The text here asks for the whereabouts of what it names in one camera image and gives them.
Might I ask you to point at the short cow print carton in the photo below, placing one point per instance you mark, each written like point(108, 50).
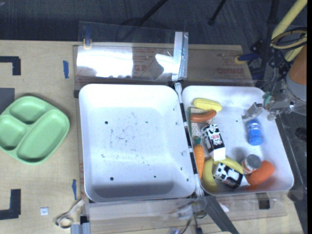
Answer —
point(228, 175)

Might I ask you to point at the green divided plate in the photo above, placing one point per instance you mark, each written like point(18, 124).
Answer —
point(31, 130)

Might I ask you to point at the orange cylinder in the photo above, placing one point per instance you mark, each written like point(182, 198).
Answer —
point(262, 173)

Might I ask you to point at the yellow corn cob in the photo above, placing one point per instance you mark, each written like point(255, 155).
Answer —
point(207, 104)

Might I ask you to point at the orange sausage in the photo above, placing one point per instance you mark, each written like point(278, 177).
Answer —
point(202, 116)

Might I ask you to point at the small orange and white can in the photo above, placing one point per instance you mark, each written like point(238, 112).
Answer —
point(251, 163)

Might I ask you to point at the orange carrot green top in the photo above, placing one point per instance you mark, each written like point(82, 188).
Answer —
point(199, 157)

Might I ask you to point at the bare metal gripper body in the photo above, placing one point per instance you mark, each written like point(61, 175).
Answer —
point(280, 101)

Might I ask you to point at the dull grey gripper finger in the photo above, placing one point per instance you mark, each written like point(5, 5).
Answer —
point(252, 110)
point(271, 116)

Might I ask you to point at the blue bottle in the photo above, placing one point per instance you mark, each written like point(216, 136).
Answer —
point(254, 131)

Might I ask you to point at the tall cow print carton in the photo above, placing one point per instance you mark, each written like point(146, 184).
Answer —
point(214, 140)

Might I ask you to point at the beige waffle biscuit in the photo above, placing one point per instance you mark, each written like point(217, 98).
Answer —
point(196, 128)

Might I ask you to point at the thin black and white rod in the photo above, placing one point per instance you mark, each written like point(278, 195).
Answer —
point(187, 130)

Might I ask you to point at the white plastic tray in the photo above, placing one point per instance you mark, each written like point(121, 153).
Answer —
point(236, 130)
point(136, 142)

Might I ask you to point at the yellow banana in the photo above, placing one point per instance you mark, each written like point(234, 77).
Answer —
point(208, 177)

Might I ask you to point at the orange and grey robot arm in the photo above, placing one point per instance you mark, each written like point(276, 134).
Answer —
point(298, 69)

